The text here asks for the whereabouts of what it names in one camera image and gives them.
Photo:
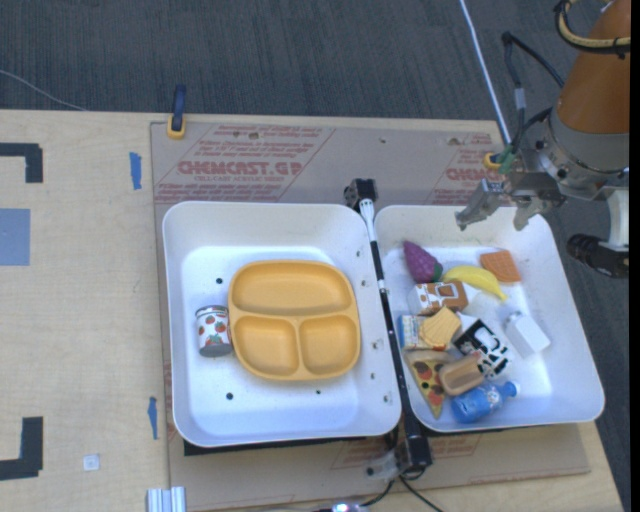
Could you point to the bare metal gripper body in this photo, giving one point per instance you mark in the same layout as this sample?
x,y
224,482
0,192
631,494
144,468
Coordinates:
x,y
552,175

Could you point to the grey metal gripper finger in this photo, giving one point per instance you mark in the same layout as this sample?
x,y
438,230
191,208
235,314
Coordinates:
x,y
477,206
525,215

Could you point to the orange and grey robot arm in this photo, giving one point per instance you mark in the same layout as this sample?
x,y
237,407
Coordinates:
x,y
597,85

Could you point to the orange waffle biscuit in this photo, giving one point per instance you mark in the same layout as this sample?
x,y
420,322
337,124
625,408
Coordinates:
x,y
501,266

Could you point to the yellow banana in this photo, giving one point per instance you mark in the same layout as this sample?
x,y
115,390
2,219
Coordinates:
x,y
475,278

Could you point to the purple grapes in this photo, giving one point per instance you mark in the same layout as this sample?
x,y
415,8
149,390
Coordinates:
x,y
421,261

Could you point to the brown and white carton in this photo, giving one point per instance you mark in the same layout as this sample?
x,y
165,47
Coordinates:
x,y
440,296

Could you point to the white bottle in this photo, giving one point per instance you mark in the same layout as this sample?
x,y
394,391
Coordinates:
x,y
526,334

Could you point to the yellow bread slice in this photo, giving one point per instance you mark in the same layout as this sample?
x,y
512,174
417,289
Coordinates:
x,y
440,327

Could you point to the thin black and white rod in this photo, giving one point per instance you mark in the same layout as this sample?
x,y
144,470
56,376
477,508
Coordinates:
x,y
385,295

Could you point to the black and white carton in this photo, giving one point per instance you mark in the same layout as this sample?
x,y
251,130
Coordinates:
x,y
485,345

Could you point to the colourful small packet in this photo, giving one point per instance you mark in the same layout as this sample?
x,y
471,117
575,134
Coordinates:
x,y
409,331

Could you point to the brown hot dog bun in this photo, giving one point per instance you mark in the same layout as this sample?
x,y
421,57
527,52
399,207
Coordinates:
x,y
461,376

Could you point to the pizza slice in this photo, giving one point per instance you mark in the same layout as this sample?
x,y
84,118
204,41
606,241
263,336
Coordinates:
x,y
425,375

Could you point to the white plastic tray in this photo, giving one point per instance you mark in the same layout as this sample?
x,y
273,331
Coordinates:
x,y
565,390
210,400

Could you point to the brown cardboard board red print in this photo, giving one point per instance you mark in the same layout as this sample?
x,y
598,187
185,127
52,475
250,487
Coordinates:
x,y
300,160

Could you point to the blue plastic bottle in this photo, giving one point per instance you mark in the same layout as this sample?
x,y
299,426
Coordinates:
x,y
477,402

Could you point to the yellow divided plate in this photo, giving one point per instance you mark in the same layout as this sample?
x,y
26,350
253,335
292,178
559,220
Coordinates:
x,y
294,320

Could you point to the white can with strawberry print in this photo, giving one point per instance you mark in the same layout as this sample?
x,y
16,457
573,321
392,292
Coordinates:
x,y
214,331

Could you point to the black cylinder on white bracket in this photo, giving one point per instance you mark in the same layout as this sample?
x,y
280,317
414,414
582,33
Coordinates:
x,y
607,245

